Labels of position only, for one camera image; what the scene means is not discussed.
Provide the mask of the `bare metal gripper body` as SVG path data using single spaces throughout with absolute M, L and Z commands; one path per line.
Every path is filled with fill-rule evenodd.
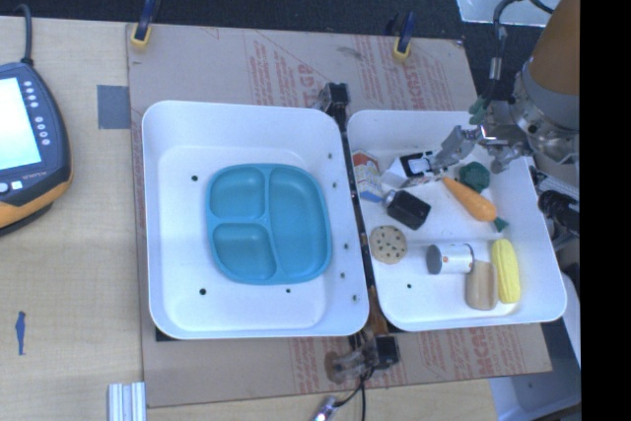
M 528 74 L 517 76 L 508 100 L 489 103 L 480 126 L 482 143 L 498 159 L 579 157 L 579 97 L 548 90 Z

